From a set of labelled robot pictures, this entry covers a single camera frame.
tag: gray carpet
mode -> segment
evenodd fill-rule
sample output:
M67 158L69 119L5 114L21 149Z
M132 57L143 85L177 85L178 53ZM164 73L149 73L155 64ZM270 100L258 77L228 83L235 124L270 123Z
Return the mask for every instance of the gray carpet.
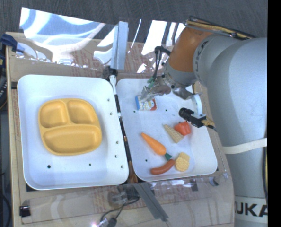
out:
M256 37L267 36L268 0L0 0L0 37L18 31L21 7L109 24L120 17L183 22L193 15Z

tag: toy sausage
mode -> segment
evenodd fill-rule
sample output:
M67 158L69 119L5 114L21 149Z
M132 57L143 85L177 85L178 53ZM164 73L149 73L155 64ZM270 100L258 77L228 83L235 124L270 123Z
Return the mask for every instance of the toy sausage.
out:
M175 164L175 160L173 159L170 159L166 162L166 164L164 164L163 166L161 167L156 167L156 168L152 168L150 170L151 174L152 175L159 175L159 174L163 174L167 171L169 171L171 169L171 167L173 167Z

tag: black clip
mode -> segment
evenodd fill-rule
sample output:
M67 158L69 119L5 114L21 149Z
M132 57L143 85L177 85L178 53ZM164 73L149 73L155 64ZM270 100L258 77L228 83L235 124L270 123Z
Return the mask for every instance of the black clip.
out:
M31 215L30 206L20 206L19 207L19 215L23 217L28 217Z
M194 111L187 108L181 108L178 112L178 115L181 116L184 120L191 122L197 128L203 126L202 120L206 119L205 115L195 115Z
M6 61L5 61L5 53L6 53L6 46L11 46L13 52L17 52L18 50L18 42L10 35L3 34L0 42L2 43L2 49L0 50L0 78L2 76L3 68L6 68Z

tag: clamp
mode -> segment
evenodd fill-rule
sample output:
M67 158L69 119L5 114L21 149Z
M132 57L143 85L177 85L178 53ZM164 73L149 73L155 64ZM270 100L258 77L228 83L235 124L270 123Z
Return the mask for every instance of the clamp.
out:
M215 123L205 114L196 115L195 112L191 109L181 108L178 112L178 115L181 116L184 120L191 122L191 124L197 128L206 126L216 131Z
M2 75L3 68L6 68L6 60L5 60L5 53L6 53L6 46L11 46L13 52L23 52L24 50L18 50L18 42L10 35L3 34L0 42L2 43L2 49L0 49L0 78Z

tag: white cable strap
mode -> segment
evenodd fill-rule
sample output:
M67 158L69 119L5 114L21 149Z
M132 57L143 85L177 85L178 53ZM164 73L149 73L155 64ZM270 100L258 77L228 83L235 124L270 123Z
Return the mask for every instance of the white cable strap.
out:
M266 147L267 145L268 145L268 138L262 138L259 140L254 140L236 146L223 146L222 150L225 154L238 154L249 150Z

